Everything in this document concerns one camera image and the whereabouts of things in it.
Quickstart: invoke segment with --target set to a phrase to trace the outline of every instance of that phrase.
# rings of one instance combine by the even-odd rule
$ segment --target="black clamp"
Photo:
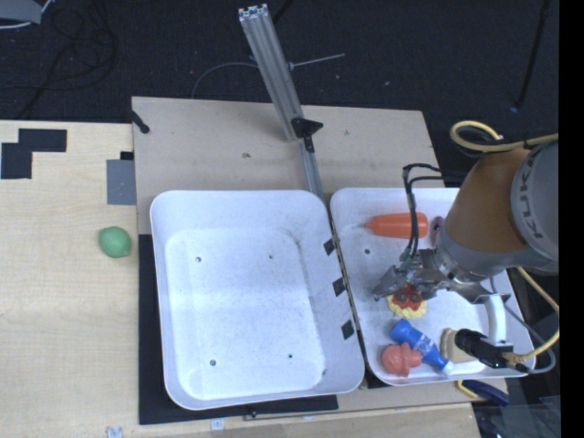
[[[313,121],[297,117],[292,119],[292,128],[296,133],[297,138],[304,139],[304,147],[308,152],[314,152],[314,143],[312,142],[312,135],[323,127],[319,121]]]

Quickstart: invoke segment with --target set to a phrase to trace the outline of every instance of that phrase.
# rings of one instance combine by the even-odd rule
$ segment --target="black bracket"
[[[297,117],[292,119],[292,128],[296,133],[297,138],[304,139],[304,147],[308,152],[314,152],[314,143],[312,142],[312,135],[323,127],[319,121],[303,119]]]

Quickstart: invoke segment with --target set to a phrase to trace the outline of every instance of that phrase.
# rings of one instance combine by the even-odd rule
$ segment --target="black connector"
[[[509,367],[507,360],[503,357],[503,353],[512,351],[513,346],[497,347],[486,340],[487,336],[470,329],[460,329],[454,336],[454,344],[459,349],[468,355],[476,357],[484,365],[488,365],[493,369]]]

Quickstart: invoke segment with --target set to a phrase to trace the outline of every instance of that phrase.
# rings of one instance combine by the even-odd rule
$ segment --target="green ball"
[[[130,254],[130,235],[120,227],[106,227],[99,231],[99,246],[107,256],[122,258]]]

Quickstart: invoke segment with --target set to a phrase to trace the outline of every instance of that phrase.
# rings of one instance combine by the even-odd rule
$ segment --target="wooden table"
[[[147,172],[155,165],[148,164],[149,155],[172,150],[165,149],[168,142],[154,146],[163,136],[160,125],[170,122],[177,125],[173,135],[187,129],[198,140],[197,151],[172,150],[173,169],[198,177],[195,185],[202,189],[304,184],[301,174],[282,166],[299,158],[282,158],[289,145],[269,104],[137,98],[133,105],[151,126],[150,137],[137,136],[130,124],[0,121],[0,142],[17,142],[21,128],[68,133],[66,152],[33,153],[32,179],[0,180],[4,436],[103,437],[108,427],[121,427],[124,437],[480,436],[471,398],[451,382],[358,388],[341,394],[334,412],[229,417],[221,432],[211,431],[211,420],[139,425],[136,243],[149,223],[138,210],[161,188],[176,184],[165,181],[169,167],[159,167],[155,180]],[[325,123],[315,136],[325,193],[344,186],[401,186],[405,163],[435,164],[420,112],[308,106],[305,115]],[[182,123],[187,119],[191,123]],[[250,126],[259,126],[260,133],[245,132]],[[367,140],[368,131],[377,141]],[[211,151],[204,138],[221,147]],[[152,142],[147,147],[140,141]],[[343,141],[350,142],[344,150]],[[137,205],[107,203],[106,161],[121,151],[136,153]],[[111,225],[130,233],[128,257],[109,258],[99,249],[99,229]],[[504,380],[489,382],[506,388]]]

